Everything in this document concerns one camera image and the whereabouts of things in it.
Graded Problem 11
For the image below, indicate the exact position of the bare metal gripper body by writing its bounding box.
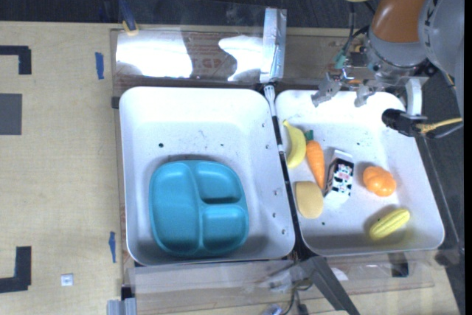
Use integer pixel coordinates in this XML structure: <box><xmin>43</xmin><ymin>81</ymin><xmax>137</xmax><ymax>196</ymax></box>
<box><xmin>330</xmin><ymin>50</ymin><xmax>409</xmax><ymax>92</ymax></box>

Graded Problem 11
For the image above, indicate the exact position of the white plastic tray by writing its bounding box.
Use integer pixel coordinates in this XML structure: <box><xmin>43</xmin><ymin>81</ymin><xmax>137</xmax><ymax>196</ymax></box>
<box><xmin>118</xmin><ymin>86</ymin><xmax>296</xmax><ymax>267</ymax></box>
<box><xmin>274</xmin><ymin>89</ymin><xmax>445</xmax><ymax>257</ymax></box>

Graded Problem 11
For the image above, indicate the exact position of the brown cardboard board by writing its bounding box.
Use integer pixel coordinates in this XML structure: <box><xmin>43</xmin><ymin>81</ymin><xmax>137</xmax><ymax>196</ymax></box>
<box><xmin>110</xmin><ymin>24</ymin><xmax>435</xmax><ymax>302</ymax></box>

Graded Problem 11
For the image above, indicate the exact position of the black and white thin rod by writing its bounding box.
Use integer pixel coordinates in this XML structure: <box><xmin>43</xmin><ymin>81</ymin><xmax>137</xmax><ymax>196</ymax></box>
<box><xmin>263</xmin><ymin>83</ymin><xmax>302</xmax><ymax>233</ymax></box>

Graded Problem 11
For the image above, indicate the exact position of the yellow banana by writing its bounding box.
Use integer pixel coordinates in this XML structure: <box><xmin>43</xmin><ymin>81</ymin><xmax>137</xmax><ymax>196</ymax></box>
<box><xmin>282</xmin><ymin>119</ymin><xmax>308</xmax><ymax>170</ymax></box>

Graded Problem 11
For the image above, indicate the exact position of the orange carrot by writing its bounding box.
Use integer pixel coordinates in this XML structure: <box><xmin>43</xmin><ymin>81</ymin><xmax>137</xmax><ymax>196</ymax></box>
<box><xmin>303</xmin><ymin>129</ymin><xmax>326</xmax><ymax>191</ymax></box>

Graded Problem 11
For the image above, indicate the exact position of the black and white milk carton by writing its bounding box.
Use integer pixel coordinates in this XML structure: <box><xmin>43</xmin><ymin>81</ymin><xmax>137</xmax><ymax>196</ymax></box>
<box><xmin>323</xmin><ymin>148</ymin><xmax>355</xmax><ymax>202</ymax></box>

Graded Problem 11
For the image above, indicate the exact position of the orange pumpkin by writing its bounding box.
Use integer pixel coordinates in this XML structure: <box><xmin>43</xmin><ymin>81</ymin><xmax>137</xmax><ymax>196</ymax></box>
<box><xmin>362</xmin><ymin>165</ymin><xmax>398</xmax><ymax>198</ymax></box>

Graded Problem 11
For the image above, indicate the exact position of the yellow potato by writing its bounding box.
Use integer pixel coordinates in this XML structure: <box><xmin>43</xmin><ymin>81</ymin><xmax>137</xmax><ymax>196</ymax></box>
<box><xmin>294</xmin><ymin>180</ymin><xmax>325</xmax><ymax>220</ymax></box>

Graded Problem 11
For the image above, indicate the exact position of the yellow corn cob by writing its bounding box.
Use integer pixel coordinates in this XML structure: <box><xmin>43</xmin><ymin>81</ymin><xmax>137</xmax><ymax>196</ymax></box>
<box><xmin>369</xmin><ymin>208</ymin><xmax>411</xmax><ymax>240</ymax></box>

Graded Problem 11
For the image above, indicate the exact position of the blue divided plate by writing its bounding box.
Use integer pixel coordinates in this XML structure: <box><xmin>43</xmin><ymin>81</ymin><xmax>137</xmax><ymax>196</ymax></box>
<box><xmin>148</xmin><ymin>159</ymin><xmax>250</xmax><ymax>258</ymax></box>

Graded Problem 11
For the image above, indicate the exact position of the black cylinder on white bracket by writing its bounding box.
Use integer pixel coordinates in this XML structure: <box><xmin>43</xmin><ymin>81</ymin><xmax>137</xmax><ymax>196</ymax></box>
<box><xmin>381</xmin><ymin>77</ymin><xmax>428</xmax><ymax>138</ymax></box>

